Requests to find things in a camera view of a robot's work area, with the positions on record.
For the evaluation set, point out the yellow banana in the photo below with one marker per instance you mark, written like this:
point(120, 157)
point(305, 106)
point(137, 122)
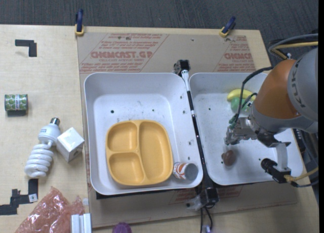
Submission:
point(236, 93)

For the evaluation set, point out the white spiral light bulb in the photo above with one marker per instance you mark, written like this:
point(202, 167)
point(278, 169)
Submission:
point(40, 156)

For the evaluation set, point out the green toy pear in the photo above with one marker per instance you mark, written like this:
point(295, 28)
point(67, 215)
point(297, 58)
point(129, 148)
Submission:
point(235, 104)

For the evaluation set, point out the brown rounded toy food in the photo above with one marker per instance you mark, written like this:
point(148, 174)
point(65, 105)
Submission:
point(229, 158)

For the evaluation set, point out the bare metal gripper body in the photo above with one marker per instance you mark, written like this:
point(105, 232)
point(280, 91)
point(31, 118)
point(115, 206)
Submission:
point(244, 129)

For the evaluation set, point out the brown cardboard board red print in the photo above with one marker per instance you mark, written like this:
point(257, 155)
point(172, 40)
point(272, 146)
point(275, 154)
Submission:
point(157, 52)

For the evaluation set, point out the white cube box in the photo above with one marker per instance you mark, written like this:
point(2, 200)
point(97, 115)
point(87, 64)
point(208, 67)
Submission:
point(69, 143)

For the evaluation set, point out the yellow divided plate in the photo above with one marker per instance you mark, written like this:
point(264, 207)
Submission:
point(153, 146)

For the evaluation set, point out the pink bubble wrap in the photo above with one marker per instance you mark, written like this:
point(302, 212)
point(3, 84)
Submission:
point(50, 211)

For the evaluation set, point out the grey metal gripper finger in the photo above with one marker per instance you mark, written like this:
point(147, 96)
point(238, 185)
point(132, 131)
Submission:
point(235, 140)
point(227, 138)

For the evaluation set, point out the thin black and white rod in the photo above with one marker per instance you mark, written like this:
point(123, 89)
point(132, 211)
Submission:
point(194, 115)

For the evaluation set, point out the green patterned can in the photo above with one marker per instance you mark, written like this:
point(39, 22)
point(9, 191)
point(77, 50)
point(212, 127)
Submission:
point(15, 102)

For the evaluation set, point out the orange and white can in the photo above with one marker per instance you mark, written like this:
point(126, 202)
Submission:
point(180, 170)

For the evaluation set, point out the white plastic tray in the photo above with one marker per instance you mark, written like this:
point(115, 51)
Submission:
point(141, 90)
point(215, 115)

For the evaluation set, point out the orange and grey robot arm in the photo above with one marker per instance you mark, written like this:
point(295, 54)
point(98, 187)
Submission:
point(277, 92)

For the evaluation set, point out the purple rounded object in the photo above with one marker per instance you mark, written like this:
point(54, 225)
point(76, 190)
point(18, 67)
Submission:
point(122, 228)

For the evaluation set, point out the black cylinder on white bracket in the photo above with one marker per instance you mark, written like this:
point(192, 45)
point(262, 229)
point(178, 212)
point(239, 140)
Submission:
point(281, 156)

